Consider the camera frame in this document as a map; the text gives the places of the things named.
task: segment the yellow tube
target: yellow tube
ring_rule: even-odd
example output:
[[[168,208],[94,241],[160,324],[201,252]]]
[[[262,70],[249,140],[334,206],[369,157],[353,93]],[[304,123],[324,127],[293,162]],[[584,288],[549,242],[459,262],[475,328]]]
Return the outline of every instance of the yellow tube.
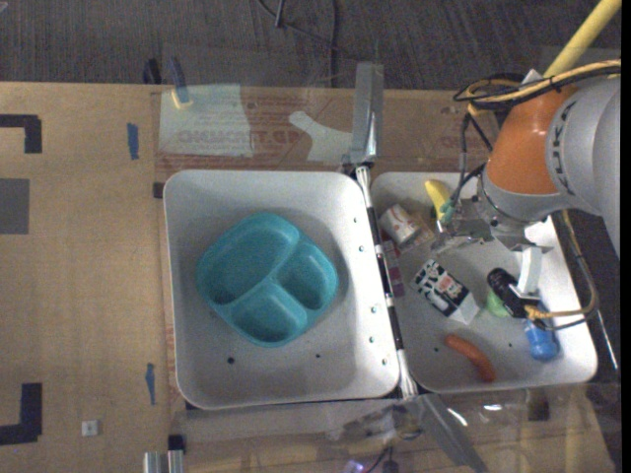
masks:
[[[600,0],[543,77],[558,75],[572,68],[621,7],[622,0]]]

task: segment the blue plastic bottle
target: blue plastic bottle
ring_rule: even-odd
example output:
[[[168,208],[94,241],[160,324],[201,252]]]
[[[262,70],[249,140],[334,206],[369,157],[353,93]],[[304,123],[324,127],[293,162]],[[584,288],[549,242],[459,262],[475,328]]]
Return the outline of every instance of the blue plastic bottle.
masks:
[[[531,320],[526,321],[524,328],[530,343],[530,355],[538,361],[549,361],[559,353],[559,345],[552,331],[544,331],[536,327]]]

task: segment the small gray square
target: small gray square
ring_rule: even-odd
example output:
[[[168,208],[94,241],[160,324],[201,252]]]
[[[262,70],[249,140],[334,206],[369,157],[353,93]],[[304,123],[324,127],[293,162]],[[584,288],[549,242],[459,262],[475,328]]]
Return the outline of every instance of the small gray square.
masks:
[[[0,235],[29,234],[27,178],[0,178]]]

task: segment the banana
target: banana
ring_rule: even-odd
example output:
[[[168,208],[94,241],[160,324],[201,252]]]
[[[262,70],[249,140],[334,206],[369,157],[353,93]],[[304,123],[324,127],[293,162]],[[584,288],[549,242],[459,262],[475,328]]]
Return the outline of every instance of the banana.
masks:
[[[444,182],[433,178],[425,181],[425,190],[434,204],[436,217],[441,220],[441,218],[445,215],[445,213],[441,210],[441,207],[450,201],[452,192]]]

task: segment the wooden surface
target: wooden surface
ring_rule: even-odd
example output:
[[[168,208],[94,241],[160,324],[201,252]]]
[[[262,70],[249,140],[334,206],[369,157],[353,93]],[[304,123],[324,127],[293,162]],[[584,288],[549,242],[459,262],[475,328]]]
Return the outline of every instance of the wooden surface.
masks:
[[[22,383],[43,386],[42,435],[34,443],[0,446],[0,471],[134,472],[141,470],[145,451],[167,449],[172,416],[183,401],[173,373],[162,202],[153,197],[152,185],[191,163],[247,168],[256,158],[161,153],[157,132],[162,91],[148,86],[0,84],[0,113],[37,114],[43,133],[43,153],[26,155],[23,132],[0,129],[0,177],[27,178],[31,186],[29,233],[0,236],[0,426],[19,421]],[[256,97],[265,103],[274,96],[252,89],[244,100]],[[310,90],[297,96],[293,109],[298,106],[322,125],[350,130],[352,92]],[[458,111],[451,94],[386,93],[390,122],[385,159],[378,167],[454,169],[457,158],[443,152],[446,145],[457,148]],[[128,123],[139,130],[137,160],[128,146]],[[285,119],[280,124],[286,127]],[[290,146],[295,159],[265,166],[332,166],[305,162],[312,143],[309,135],[299,133],[292,144],[301,141],[304,148]],[[472,153],[483,159],[479,144]],[[155,405],[145,380],[148,364],[155,367]],[[587,415],[585,422],[590,423],[585,428],[589,433],[578,441],[579,450],[590,450],[590,457],[603,464],[601,471],[609,471],[593,413],[583,399],[579,402],[579,415]],[[93,419],[101,421],[101,434],[82,438],[82,421]],[[505,424],[511,430],[515,423]],[[532,456],[536,459],[542,447],[552,455],[560,446],[567,449],[572,429],[559,427],[546,442],[537,441],[534,433],[527,438],[536,450]],[[275,446],[262,440],[254,448],[250,441],[220,443],[219,448],[194,443],[187,461],[190,471],[331,471],[342,464],[330,454],[318,455],[314,439],[286,437]],[[494,439],[499,438],[482,445],[497,454],[502,449]],[[523,439],[515,438],[518,448],[525,446]],[[414,443],[401,449],[410,453],[410,471],[432,471],[431,465],[450,470],[434,443]],[[255,458],[259,446],[268,450],[268,459]],[[374,442],[362,446],[362,457],[379,449]],[[209,450],[218,449],[224,452],[208,458]],[[551,471],[563,470],[563,460]]]

